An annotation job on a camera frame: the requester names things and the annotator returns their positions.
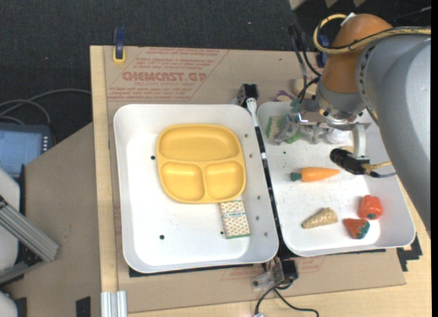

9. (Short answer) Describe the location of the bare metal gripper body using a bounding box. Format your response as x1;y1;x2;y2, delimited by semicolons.
293;107;359;132

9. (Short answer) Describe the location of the green carton beige pattern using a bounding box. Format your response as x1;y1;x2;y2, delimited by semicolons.
268;114;302;144

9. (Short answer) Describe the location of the white round object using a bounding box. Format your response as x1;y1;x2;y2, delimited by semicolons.
327;128;351;144

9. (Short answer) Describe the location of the orange toy carrot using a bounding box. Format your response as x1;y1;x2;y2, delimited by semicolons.
289;166;341;183

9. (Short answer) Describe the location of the white plastic tray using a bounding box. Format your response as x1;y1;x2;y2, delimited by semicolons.
256;101;417;258
113;103;280;274

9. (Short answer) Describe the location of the thin black and white rod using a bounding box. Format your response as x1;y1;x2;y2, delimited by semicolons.
246;97;286;262

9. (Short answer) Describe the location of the beige waffle cone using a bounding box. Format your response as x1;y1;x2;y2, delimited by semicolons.
300;206;339;230

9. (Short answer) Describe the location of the orange toy pepper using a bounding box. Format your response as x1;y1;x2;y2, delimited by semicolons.
357;194;383;221

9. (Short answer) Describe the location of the yellow divided plate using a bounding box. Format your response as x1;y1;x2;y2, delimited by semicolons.
155;123;247;205

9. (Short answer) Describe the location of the red toy strawberry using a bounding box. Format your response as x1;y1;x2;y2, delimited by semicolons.
343;217;371;240

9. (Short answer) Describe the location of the white carton orange pattern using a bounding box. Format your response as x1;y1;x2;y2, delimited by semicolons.
218;199;252;240

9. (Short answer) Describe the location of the brown cardboard board red print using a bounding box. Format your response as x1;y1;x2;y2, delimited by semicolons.
102;46;409;314

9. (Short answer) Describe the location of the black cylinder on white bracket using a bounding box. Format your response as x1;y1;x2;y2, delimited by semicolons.
329;122;372;176

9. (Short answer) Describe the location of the black block with thin wires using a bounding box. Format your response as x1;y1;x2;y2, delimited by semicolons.
235;83;259;106
252;258;300;292

